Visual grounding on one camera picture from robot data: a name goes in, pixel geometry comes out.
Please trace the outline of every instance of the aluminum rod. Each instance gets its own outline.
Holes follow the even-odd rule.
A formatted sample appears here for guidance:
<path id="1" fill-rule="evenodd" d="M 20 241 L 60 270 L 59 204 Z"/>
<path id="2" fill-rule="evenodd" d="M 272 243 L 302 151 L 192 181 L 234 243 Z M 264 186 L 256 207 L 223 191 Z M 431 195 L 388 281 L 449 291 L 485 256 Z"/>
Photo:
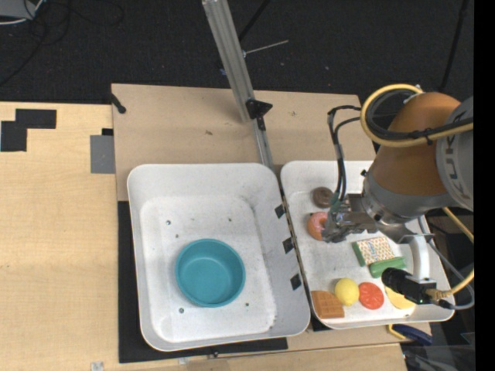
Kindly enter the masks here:
<path id="1" fill-rule="evenodd" d="M 273 170 L 266 131 L 258 127 L 255 119 L 250 119 L 246 108 L 246 102 L 255 99 L 254 91 L 227 0 L 201 0 L 201 2 L 227 73 L 227 79 L 234 92 L 241 120 L 252 121 L 261 163 Z"/>

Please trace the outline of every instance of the cable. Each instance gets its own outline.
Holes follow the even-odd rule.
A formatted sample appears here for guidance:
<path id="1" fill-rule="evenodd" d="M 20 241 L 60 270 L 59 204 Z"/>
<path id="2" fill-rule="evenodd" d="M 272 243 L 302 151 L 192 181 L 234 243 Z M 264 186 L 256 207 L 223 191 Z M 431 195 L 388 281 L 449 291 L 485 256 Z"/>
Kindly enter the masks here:
<path id="1" fill-rule="evenodd" d="M 10 81 L 16 74 L 18 74 L 36 55 L 41 46 L 48 46 L 58 43 L 63 37 L 67 34 L 68 29 L 70 27 L 72 14 L 78 15 L 80 18 L 98 26 L 114 26 L 120 23 L 124 18 L 124 10 L 120 5 L 114 4 L 113 2 L 104 1 L 105 4 L 110 4 L 116 7 L 119 10 L 117 20 L 113 22 L 98 22 L 94 21 L 85 15 L 82 15 L 80 12 L 73 8 L 72 0 L 67 0 L 67 3 L 55 2 L 53 0 L 39 0 L 36 5 L 36 13 L 37 15 L 32 18 L 32 21 L 29 21 L 29 32 L 31 36 L 36 41 L 36 46 L 33 51 L 28 55 L 28 57 L 21 63 L 21 65 L 15 69 L 12 73 L 10 73 L 7 77 L 0 79 L 0 87 Z M 63 7 L 65 8 L 65 12 L 63 14 L 63 18 L 58 20 L 57 22 L 50 22 L 48 18 L 51 16 L 53 7 Z M 55 38 L 49 39 L 48 35 L 50 34 L 50 29 L 58 30 L 59 26 L 63 25 L 62 34 L 56 35 Z"/>
<path id="2" fill-rule="evenodd" d="M 428 244 L 435 251 L 435 253 L 437 253 L 437 255 L 444 262 L 444 264 L 446 264 L 447 267 L 449 267 L 449 269 L 454 273 L 454 275 L 457 276 L 461 281 L 464 280 L 464 277 L 461 275 L 461 273 L 458 270 L 456 270 L 456 268 L 450 263 L 449 260 L 447 260 L 447 258 L 442 254 L 442 252 L 436 248 L 436 246 L 431 242 L 431 240 L 428 241 Z M 474 289 L 471 286 L 471 284 L 468 284 L 466 286 L 466 288 L 468 289 L 469 293 L 471 294 L 471 301 L 468 302 L 467 304 L 464 304 L 464 305 L 454 305 L 454 304 L 449 303 L 450 309 L 455 309 L 457 311 L 463 311 L 465 309 L 468 309 L 468 308 L 471 308 L 474 306 Z"/>
<path id="3" fill-rule="evenodd" d="M 43 4 L 46 0 L 38 0 L 38 2 L 36 3 L 36 6 L 34 8 L 34 12 L 35 12 L 35 16 L 36 16 L 36 13 L 39 9 L 39 7 L 41 6 L 41 4 Z M 34 17 L 31 15 L 31 13 L 29 12 L 29 10 L 27 9 L 27 6 L 26 6 L 26 0 L 24 0 L 24 6 L 26 7 L 26 12 L 28 13 L 29 16 L 31 16 L 31 19 L 34 19 Z M 22 18 L 22 19 L 16 19 L 14 21 L 9 21 L 9 22 L 0 22 L 0 26 L 6 26 L 6 25 L 17 25 L 19 23 L 23 23 L 27 21 L 26 18 Z"/>
<path id="4" fill-rule="evenodd" d="M 346 175 L 346 166 L 344 164 L 343 160 L 343 151 L 342 151 L 342 145 L 339 142 L 339 137 L 338 137 L 338 131 L 341 129 L 342 126 L 345 124 L 349 124 L 350 122 L 358 121 L 360 118 L 359 117 L 354 117 L 347 119 L 340 124 L 336 126 L 335 129 L 333 129 L 333 119 L 335 117 L 335 114 L 338 110 L 343 110 L 343 109 L 349 109 L 349 110 L 355 110 L 355 111 L 360 111 L 359 107 L 356 106 L 351 106 L 351 105 L 345 105 L 345 106 L 338 106 L 330 110 L 327 114 L 327 122 L 330 130 L 330 137 L 332 138 L 332 143 L 333 147 L 335 148 L 335 154 L 336 154 L 336 160 L 337 160 L 337 170 L 338 170 L 338 176 L 337 176 L 337 187 L 334 192 L 334 196 L 338 197 L 338 201 L 334 199 L 334 202 L 332 204 L 332 207 L 334 209 L 338 209 L 340 203 L 344 200 L 346 196 L 346 190 L 347 190 L 347 175 Z"/>
<path id="5" fill-rule="evenodd" d="M 473 118 L 467 118 L 466 120 L 458 121 L 457 123 L 447 124 L 440 128 L 427 129 L 424 131 L 416 131 L 411 133 L 401 133 L 386 131 L 383 128 L 379 128 L 381 135 L 378 135 L 376 131 L 372 130 L 372 124 L 370 119 L 370 112 L 376 108 L 376 100 L 380 97 L 384 97 L 386 93 L 393 92 L 392 95 L 400 92 L 412 92 L 413 94 L 421 94 L 423 91 L 409 84 L 399 83 L 387 85 L 379 90 L 373 92 L 364 102 L 361 109 L 360 121 L 366 135 L 375 143 L 379 145 L 385 145 L 388 147 L 411 147 L 414 145 L 422 145 L 428 141 L 434 141 L 445 136 L 452 136 L 454 134 L 462 133 L 464 131 L 473 130 Z"/>
<path id="6" fill-rule="evenodd" d="M 452 211 L 444 207 L 442 208 L 444 213 L 458 226 L 458 228 L 469 238 L 469 240 L 474 244 L 474 235 L 467 229 L 467 227 L 459 220 L 453 213 Z M 458 283 L 456 286 L 451 288 L 450 290 L 438 290 L 436 288 L 428 289 L 426 290 L 426 294 L 429 295 L 431 298 L 434 300 L 442 300 L 443 298 L 446 298 L 450 295 L 454 295 L 455 293 L 458 293 L 461 291 L 465 286 L 467 286 L 472 280 L 474 279 L 474 268 L 471 270 L 471 272 L 463 278 L 460 283 Z"/>
<path id="7" fill-rule="evenodd" d="M 449 80 L 450 70 L 452 69 L 452 64 L 454 62 L 454 57 L 457 51 L 457 44 L 459 43 L 459 37 L 461 35 L 461 30 L 463 28 L 464 17 L 469 6 L 469 0 L 463 0 L 461 9 L 459 10 L 459 16 L 457 17 L 456 32 L 454 33 L 454 38 L 452 40 L 452 45 L 450 47 L 449 60 L 447 60 L 447 66 L 445 67 L 445 72 L 443 74 L 442 83 L 440 84 L 439 91 L 443 92 L 447 86 L 447 81 Z"/>
<path id="8" fill-rule="evenodd" d="M 249 20 L 247 25 L 244 27 L 244 29 L 241 30 L 239 33 L 238 39 L 239 43 L 243 40 L 243 38 L 248 34 L 249 30 L 253 25 L 256 23 L 260 15 L 263 13 L 263 11 L 266 9 L 267 5 L 270 3 L 271 0 L 263 0 L 261 5 L 258 7 L 256 12 L 254 13 L 253 17 Z"/>

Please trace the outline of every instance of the black clip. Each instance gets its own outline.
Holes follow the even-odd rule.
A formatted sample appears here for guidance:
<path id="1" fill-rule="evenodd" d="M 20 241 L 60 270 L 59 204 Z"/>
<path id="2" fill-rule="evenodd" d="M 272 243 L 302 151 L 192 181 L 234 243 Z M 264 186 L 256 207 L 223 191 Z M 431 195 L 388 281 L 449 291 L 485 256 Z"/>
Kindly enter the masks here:
<path id="1" fill-rule="evenodd" d="M 426 128 L 425 129 L 425 138 L 426 138 L 426 144 L 427 145 L 432 145 L 433 144 L 433 140 L 431 138 L 428 137 L 428 134 L 432 131 L 431 128 Z"/>
<path id="2" fill-rule="evenodd" d="M 266 131 L 265 120 L 263 116 L 267 114 L 270 109 L 273 107 L 273 104 L 265 103 L 256 99 L 247 99 L 246 100 L 246 108 L 249 113 L 249 118 L 258 122 L 258 128 L 262 131 Z"/>

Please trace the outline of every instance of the black floor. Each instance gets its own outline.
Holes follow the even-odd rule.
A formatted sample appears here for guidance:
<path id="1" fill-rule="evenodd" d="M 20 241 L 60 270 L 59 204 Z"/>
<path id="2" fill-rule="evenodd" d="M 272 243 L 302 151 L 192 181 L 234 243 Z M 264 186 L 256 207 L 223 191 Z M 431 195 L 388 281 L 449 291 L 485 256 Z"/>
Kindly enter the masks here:
<path id="1" fill-rule="evenodd" d="M 255 90 L 364 102 L 409 83 L 473 95 L 474 0 L 228 1 L 245 51 L 288 40 L 247 54 Z M 201 0 L 47 0 L 35 20 L 0 26 L 0 40 L 0 100 L 108 103 L 112 83 L 229 87 Z M 463 329 L 434 327 L 447 345 Z"/>

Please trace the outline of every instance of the toy lemon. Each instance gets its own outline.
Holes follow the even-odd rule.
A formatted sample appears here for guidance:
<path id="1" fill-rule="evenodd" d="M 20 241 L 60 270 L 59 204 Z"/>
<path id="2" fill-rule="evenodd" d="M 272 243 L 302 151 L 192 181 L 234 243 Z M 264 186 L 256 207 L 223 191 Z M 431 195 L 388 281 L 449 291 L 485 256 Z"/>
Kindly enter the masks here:
<path id="1" fill-rule="evenodd" d="M 359 286 L 348 277 L 343 277 L 335 285 L 335 295 L 342 305 L 351 306 L 359 299 Z"/>

